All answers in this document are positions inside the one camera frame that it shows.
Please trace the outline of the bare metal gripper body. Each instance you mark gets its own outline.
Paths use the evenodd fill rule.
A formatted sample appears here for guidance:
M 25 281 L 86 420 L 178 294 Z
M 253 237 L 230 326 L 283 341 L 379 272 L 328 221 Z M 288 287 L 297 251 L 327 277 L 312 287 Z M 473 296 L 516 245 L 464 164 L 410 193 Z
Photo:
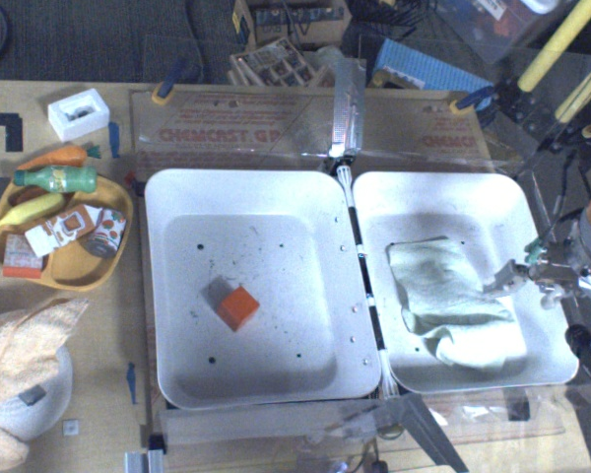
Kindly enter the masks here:
M 540 289 L 545 309 L 564 299 L 591 302 L 591 252 L 575 246 L 526 246 L 528 277 Z

